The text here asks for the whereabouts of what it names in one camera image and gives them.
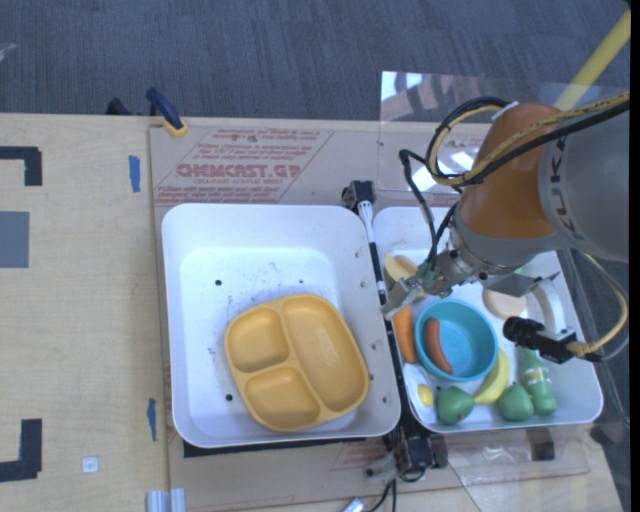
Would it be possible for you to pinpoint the thin black and white rod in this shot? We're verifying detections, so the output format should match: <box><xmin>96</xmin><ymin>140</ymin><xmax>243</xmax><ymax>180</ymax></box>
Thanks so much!
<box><xmin>356</xmin><ymin>198</ymin><xmax>404</xmax><ymax>437</ymax></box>

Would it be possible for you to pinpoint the yellow fruit slice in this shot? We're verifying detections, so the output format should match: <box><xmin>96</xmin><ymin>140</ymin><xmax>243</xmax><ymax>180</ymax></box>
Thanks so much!
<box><xmin>383</xmin><ymin>253</ymin><xmax>422</xmax><ymax>292</ymax></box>

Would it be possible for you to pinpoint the green bottle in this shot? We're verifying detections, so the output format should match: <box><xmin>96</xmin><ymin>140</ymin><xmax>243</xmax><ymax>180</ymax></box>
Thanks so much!
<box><xmin>516</xmin><ymin>345</ymin><xmax>558</xmax><ymax>417</ymax></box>

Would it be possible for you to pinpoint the yellow banana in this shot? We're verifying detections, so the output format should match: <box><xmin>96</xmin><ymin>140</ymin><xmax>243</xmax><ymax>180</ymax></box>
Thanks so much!
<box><xmin>471</xmin><ymin>347</ymin><xmax>512</xmax><ymax>406</ymax></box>

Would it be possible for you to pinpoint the red sausage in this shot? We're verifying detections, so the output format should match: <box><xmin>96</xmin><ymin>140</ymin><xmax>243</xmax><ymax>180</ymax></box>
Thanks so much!
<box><xmin>424</xmin><ymin>317</ymin><xmax>455</xmax><ymax>376</ymax></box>

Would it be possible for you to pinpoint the brown cardboard board red print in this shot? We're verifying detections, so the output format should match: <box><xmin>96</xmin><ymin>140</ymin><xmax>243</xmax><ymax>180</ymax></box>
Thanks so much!
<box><xmin>148</xmin><ymin>116</ymin><xmax>601</xmax><ymax>507</ymax></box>

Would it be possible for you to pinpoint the beige round biscuit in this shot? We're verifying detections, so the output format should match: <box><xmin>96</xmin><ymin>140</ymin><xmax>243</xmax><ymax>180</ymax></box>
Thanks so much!
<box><xmin>481</xmin><ymin>287</ymin><xmax>529</xmax><ymax>322</ymax></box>

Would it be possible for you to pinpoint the black block with thin wires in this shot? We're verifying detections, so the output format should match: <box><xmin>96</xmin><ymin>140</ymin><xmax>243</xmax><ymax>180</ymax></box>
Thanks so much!
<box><xmin>341</xmin><ymin>179</ymin><xmax>378</xmax><ymax>210</ymax></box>
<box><xmin>393</xmin><ymin>433</ymin><xmax>450</xmax><ymax>477</ymax></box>

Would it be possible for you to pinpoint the white fried egg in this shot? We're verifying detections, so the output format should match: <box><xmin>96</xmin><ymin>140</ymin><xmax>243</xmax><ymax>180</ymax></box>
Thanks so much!
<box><xmin>402</xmin><ymin>361</ymin><xmax>437</xmax><ymax>417</ymax></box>

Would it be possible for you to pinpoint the yellow divided plate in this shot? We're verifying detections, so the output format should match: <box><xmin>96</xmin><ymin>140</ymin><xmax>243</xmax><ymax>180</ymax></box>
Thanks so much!
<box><xmin>223</xmin><ymin>292</ymin><xmax>371</xmax><ymax>434</ymax></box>

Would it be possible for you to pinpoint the black cylinder on white bracket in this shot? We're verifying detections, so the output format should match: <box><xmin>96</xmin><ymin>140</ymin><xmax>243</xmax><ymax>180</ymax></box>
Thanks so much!
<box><xmin>501</xmin><ymin>278</ymin><xmax>582</xmax><ymax>365</ymax></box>

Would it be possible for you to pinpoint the blue bowl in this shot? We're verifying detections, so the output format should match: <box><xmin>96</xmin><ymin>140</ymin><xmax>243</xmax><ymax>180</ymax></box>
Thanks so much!
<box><xmin>413</xmin><ymin>298</ymin><xmax>500</xmax><ymax>384</ymax></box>

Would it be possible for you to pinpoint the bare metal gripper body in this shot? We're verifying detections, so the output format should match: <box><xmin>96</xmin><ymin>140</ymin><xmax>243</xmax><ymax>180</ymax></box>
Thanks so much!
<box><xmin>413</xmin><ymin>248</ymin><xmax>502</xmax><ymax>298</ymax></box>

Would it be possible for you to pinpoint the white plastic tray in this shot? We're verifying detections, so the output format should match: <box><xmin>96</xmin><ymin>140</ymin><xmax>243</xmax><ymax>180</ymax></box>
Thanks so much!
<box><xmin>372</xmin><ymin>205</ymin><xmax>605</xmax><ymax>435</ymax></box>
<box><xmin>160</xmin><ymin>201</ymin><xmax>403</xmax><ymax>449</ymax></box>

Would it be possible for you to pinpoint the green pear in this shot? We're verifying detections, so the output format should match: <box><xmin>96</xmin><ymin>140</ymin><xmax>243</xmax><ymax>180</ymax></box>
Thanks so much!
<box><xmin>495</xmin><ymin>381</ymin><xmax>535</xmax><ymax>423</ymax></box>
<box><xmin>435</xmin><ymin>384</ymin><xmax>476</xmax><ymax>427</ymax></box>

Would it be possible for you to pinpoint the orange carrot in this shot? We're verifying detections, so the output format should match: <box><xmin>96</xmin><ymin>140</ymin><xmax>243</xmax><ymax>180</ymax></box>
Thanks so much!
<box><xmin>392</xmin><ymin>305</ymin><xmax>418</xmax><ymax>365</ymax></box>

